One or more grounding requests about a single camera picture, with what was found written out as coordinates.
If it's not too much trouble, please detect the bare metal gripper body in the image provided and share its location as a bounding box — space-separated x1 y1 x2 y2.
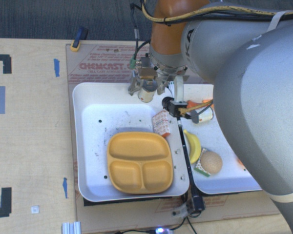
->
135 56 190 82

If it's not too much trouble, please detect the small white can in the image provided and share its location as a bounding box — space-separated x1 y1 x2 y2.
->
137 80 158 103

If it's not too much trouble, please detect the orange carrot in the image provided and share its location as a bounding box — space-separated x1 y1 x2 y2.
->
187 98 214 109

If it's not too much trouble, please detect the orange and white carton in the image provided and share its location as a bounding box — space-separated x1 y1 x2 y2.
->
151 109 171 138

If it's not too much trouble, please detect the brown cardboard board, red print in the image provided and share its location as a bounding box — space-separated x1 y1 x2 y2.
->
65 41 281 234

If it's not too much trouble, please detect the white cup with grey lid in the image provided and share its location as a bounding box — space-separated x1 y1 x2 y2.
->
190 107 214 124

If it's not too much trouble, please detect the white plastic tray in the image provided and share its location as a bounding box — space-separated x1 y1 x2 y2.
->
72 82 190 203
169 83 262 195

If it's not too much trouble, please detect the yellow banana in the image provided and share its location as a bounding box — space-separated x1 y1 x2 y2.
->
183 129 202 165

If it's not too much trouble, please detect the thin black and white rod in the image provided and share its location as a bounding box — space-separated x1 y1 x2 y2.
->
176 117 199 197

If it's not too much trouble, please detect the orange divided plate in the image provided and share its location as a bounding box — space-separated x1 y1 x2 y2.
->
106 131 174 195

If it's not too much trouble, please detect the white and green packet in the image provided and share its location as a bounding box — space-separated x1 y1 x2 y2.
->
193 148 211 178

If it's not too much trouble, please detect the brown round bread roll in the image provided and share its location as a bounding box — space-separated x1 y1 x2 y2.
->
200 151 223 175

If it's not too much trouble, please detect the black cylinder on white bracket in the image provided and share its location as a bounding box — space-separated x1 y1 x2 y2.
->
161 76 189 118

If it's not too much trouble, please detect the black block with thin wires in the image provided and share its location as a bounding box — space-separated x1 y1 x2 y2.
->
189 194 206 214

